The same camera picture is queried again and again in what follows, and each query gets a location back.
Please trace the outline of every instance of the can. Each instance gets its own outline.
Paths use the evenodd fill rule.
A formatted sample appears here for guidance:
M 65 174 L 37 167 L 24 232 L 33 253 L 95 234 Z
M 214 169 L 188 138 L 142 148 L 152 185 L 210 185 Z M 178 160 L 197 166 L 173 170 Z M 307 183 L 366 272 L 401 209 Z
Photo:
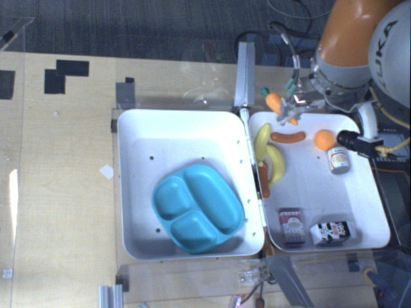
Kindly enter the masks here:
M 350 169 L 348 153 L 344 147 L 333 147 L 327 152 L 329 166 L 334 175 L 342 175 Z

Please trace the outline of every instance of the blue plate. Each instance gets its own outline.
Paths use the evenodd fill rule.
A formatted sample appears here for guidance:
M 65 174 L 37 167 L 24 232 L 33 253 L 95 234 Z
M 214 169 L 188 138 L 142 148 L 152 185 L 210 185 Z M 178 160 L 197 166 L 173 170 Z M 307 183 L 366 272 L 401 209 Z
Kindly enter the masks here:
M 212 167 L 193 164 L 162 180 L 154 211 L 181 249 L 203 253 L 231 238 L 244 223 L 243 205 Z

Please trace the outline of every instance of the yellow banana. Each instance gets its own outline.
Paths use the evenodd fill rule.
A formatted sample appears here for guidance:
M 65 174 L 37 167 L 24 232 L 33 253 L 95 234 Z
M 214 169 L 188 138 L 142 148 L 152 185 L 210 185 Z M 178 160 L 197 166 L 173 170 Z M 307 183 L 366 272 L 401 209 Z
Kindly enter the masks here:
M 267 146 L 268 138 L 271 134 L 270 123 L 264 124 L 257 133 L 256 140 L 254 141 L 254 151 L 256 152 L 256 160 L 258 162 L 264 161 L 265 158 L 265 146 Z
M 276 181 L 284 176 L 285 163 L 283 154 L 273 145 L 267 144 L 266 150 L 268 157 L 271 160 L 271 178 L 268 185 L 271 187 Z

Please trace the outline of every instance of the box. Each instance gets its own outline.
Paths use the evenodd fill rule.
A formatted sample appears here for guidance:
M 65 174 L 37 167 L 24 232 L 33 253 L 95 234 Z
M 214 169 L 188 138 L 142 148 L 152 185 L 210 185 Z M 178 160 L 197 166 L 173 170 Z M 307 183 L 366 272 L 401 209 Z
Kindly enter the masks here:
M 304 131 L 307 137 L 295 144 L 275 144 L 284 156 L 286 171 L 261 204 L 252 168 L 252 138 L 265 123 L 272 125 L 272 131 Z M 230 112 L 123 112 L 118 120 L 118 140 L 126 251 L 135 259 L 155 261 L 251 256 L 262 249 L 266 223 L 272 242 L 287 252 L 385 246 L 390 230 L 368 160 L 350 151 L 351 170 L 333 175 L 326 152 L 313 145 L 315 132 L 321 129 L 335 134 L 340 130 L 358 131 L 354 121 L 344 115 L 303 114 L 298 126 L 279 126 L 272 112 L 255 113 L 249 124 Z M 162 179 L 196 163 L 207 164 L 223 176 L 243 205 L 245 222 L 227 242 L 193 255 L 179 249 L 164 231 L 152 209 L 151 197 Z M 295 248 L 284 245 L 279 222 L 279 212 L 289 208 L 300 209 L 306 234 L 305 243 Z M 357 229 L 357 238 L 331 248 L 315 246 L 308 235 L 310 227 L 330 220 L 350 221 Z

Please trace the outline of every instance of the orange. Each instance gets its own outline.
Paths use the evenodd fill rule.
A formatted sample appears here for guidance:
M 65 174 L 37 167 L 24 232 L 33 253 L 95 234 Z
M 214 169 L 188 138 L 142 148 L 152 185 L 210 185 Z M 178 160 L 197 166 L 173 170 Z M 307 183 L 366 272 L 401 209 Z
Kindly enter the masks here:
M 335 145 L 335 137 L 329 130 L 320 130 L 315 134 L 314 143 L 320 150 L 327 151 Z

